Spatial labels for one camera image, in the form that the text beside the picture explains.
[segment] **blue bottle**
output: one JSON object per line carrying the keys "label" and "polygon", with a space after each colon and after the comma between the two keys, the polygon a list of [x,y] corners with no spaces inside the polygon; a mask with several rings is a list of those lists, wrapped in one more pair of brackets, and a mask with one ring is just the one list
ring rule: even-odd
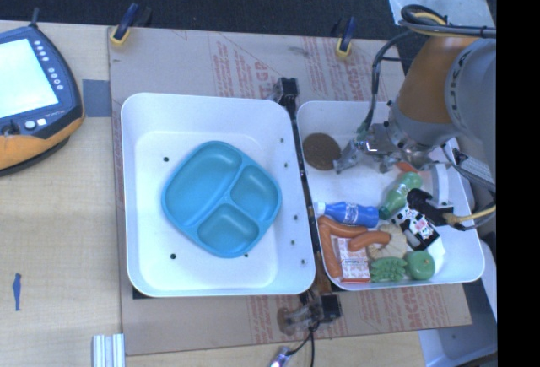
{"label": "blue bottle", "polygon": [[317,216],[326,215],[339,223],[374,228],[379,223],[379,209],[363,207],[351,202],[314,202],[313,210]]}

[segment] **blue mark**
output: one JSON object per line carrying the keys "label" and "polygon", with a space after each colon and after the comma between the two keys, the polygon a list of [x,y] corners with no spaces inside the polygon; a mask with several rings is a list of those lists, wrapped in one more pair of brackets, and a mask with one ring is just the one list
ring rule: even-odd
{"label": "blue mark", "polygon": [[20,279],[21,275],[15,273],[15,280],[13,281],[13,295],[15,295],[15,311],[19,311],[19,302],[20,302]]}

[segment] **brown disc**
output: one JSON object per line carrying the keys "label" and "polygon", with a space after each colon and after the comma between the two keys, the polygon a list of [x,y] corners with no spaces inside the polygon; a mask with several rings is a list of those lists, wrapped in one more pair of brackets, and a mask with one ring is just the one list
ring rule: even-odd
{"label": "brown disc", "polygon": [[305,161],[319,170],[333,169],[333,160],[341,156],[338,143],[325,133],[312,133],[304,139],[302,148]]}

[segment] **screen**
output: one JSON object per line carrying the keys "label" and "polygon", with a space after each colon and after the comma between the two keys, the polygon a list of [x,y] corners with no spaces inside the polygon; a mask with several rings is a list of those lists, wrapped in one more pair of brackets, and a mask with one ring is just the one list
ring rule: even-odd
{"label": "screen", "polygon": [[0,118],[58,103],[27,39],[0,44]]}

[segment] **water bottle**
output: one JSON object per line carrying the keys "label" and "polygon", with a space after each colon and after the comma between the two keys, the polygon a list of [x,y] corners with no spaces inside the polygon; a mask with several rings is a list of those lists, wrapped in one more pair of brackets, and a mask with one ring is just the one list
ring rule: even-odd
{"label": "water bottle", "polygon": [[416,172],[405,172],[386,194],[385,201],[379,208],[379,218],[388,220],[398,209],[407,204],[407,194],[422,186],[422,177]]}
{"label": "water bottle", "polygon": [[327,215],[339,223],[374,228],[379,223],[379,210],[376,207],[363,207],[352,202],[315,202],[316,215]]}

